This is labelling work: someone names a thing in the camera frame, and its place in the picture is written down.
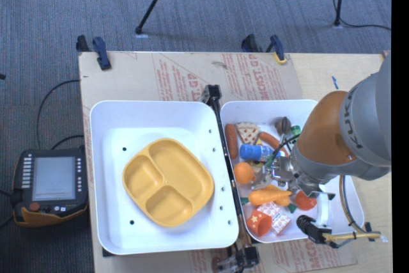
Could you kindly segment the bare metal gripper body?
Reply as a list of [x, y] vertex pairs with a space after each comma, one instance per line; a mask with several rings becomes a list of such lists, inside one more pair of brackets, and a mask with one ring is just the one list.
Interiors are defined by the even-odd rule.
[[271, 176], [279, 184], [286, 184], [287, 190], [293, 195], [302, 191], [307, 197], [317, 198], [322, 192], [319, 180], [307, 175], [297, 165], [294, 166], [289, 157], [278, 157], [274, 160]]

